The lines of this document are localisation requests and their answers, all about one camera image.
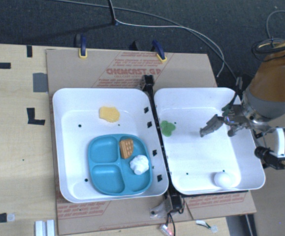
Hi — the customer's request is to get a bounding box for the blue divided plate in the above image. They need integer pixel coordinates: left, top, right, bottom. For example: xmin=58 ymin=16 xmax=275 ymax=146
xmin=87 ymin=134 xmax=153 ymax=196

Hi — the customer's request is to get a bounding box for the white cauliflower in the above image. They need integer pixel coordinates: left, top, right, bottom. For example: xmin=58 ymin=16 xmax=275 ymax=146
xmin=129 ymin=154 xmax=150 ymax=176

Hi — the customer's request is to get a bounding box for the brown cardboard board red print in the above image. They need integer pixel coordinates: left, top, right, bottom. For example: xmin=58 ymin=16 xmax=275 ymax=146
xmin=45 ymin=48 xmax=257 ymax=236

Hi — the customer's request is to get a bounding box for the white plastic tray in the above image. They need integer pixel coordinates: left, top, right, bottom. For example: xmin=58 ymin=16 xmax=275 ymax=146
xmin=154 ymin=87 xmax=266 ymax=196
xmin=52 ymin=88 xmax=169 ymax=204

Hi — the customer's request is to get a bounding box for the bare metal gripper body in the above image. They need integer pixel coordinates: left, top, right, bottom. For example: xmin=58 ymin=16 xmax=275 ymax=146
xmin=222 ymin=104 xmax=271 ymax=132

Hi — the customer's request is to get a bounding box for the orange waffle piece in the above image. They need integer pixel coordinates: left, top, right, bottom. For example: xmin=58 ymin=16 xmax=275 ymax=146
xmin=119 ymin=138 xmax=134 ymax=160

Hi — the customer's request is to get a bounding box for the green lettuce leaf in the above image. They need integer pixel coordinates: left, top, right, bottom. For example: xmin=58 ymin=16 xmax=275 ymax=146
xmin=159 ymin=120 xmax=177 ymax=137

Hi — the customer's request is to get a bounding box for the black cylinder on white bracket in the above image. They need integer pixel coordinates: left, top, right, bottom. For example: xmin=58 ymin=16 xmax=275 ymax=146
xmin=253 ymin=127 xmax=285 ymax=171

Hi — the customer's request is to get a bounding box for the white egg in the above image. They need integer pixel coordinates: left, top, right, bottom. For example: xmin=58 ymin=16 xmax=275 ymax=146
xmin=214 ymin=171 xmax=232 ymax=189

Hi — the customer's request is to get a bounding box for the thin black rod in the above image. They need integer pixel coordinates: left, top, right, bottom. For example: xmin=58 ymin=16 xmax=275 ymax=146
xmin=147 ymin=88 xmax=175 ymax=196

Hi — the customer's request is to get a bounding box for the yellow ridged chip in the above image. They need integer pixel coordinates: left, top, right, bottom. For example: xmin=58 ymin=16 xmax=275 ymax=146
xmin=98 ymin=106 xmax=121 ymax=123

